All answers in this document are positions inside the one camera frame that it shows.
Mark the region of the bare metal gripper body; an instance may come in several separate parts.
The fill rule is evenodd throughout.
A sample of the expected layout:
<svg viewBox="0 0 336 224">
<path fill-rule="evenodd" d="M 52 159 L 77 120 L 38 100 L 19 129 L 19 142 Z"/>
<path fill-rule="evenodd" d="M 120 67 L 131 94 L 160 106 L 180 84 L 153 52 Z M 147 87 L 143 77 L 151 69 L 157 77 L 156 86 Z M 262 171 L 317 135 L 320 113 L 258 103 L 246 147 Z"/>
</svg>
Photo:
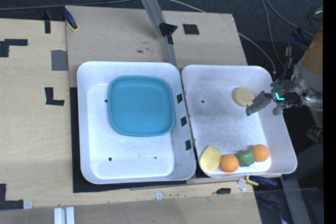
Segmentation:
<svg viewBox="0 0 336 224">
<path fill-rule="evenodd" d="M 271 84 L 271 97 L 274 102 L 285 104 L 285 109 L 303 105 L 316 110 L 323 110 L 323 95 L 315 92 L 304 81 L 279 79 Z"/>
</svg>

